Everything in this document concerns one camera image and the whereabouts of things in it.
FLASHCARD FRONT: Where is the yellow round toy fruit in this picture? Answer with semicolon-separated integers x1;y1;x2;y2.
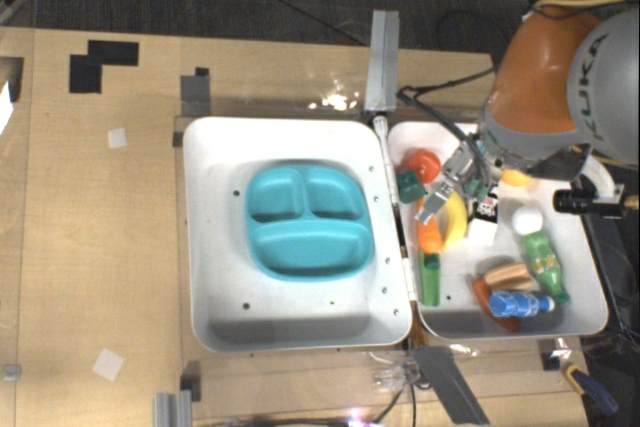
501;168;534;189

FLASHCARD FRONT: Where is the black cylinder on white bracket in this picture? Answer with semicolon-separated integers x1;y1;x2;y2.
552;155;626;219

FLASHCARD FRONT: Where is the white plastic tray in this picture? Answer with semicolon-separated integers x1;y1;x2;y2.
387;119;611;342
181;115;414;354

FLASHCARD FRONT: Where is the green bottle with white cap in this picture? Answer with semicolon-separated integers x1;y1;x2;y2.
511;206;572;307

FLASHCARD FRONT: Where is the blue divided plate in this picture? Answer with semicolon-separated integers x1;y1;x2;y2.
243;164;377;283

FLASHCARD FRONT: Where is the blue bottle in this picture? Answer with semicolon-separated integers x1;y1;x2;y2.
488;290;557;319

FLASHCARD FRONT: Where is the tan hot dog bun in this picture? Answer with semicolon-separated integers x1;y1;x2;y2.
483;262;537;293

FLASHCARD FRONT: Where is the white carton with black print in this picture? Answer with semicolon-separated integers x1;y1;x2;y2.
466;193;502;247

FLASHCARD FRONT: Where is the yellow banana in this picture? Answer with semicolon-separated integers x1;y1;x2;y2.
437;191;470;252

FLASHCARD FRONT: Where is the orange carrot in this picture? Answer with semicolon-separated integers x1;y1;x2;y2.
416;197;445;255

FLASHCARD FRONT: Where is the orange round toy fruit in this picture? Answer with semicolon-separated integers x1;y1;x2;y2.
404;148;443;185

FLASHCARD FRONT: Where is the green rectangular carton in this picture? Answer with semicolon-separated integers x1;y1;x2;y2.
418;251;443;308

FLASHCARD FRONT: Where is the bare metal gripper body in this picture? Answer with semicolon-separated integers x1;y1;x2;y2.
441;138;502;190

